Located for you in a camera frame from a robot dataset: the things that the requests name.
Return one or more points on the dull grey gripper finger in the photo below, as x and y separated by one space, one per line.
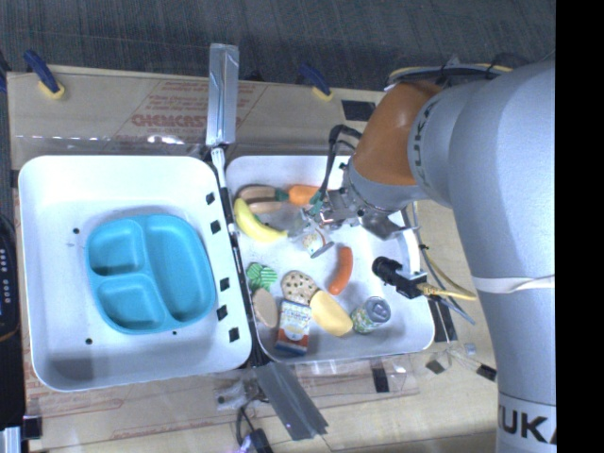
298 224
322 227

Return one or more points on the brown cardboard board red print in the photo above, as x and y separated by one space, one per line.
141 106

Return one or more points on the brown hot dog bun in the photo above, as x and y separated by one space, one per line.
258 195

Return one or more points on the orange and white carton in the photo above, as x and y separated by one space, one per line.
293 328

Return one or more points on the brown oval bread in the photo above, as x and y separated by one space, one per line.
265 308

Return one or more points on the tan dotted biscuit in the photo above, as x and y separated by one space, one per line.
298 287

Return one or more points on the green striped pickle slices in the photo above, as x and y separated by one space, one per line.
260 275

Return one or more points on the yellow lemon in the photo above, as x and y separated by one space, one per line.
330 314

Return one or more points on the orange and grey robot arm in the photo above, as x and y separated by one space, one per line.
495 168

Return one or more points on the black cylinder on white bracket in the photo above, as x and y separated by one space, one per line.
398 276

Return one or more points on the blue divided plate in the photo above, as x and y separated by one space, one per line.
156 272

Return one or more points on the green printed can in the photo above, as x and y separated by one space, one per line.
367 319

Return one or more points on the orange sausage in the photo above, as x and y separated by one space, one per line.
342 272

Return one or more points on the white plastic tray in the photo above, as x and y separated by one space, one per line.
377 257
61 262

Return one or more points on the yellow banana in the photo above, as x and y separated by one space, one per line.
252 229

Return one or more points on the orange carrot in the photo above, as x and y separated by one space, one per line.
302 195

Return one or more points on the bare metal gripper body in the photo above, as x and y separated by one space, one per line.
343 208

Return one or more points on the small white and orange can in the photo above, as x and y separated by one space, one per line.
312 243

